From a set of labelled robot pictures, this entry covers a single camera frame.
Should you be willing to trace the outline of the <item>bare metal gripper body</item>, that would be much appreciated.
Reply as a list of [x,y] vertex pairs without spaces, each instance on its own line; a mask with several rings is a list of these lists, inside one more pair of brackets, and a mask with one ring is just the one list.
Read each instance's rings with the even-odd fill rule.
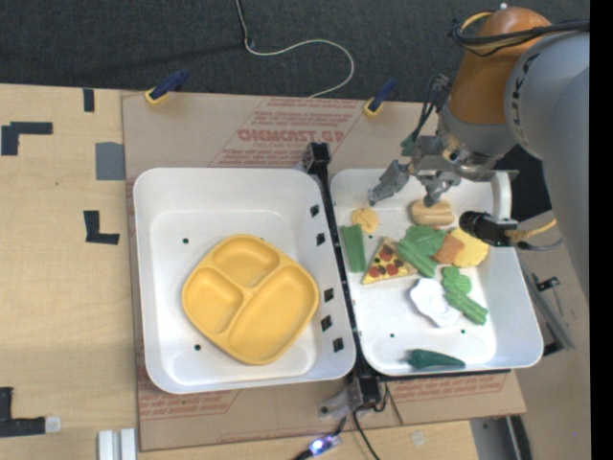
[[478,181],[488,175],[498,160],[498,148],[480,136],[439,134],[409,139],[410,171],[415,176],[452,173]]

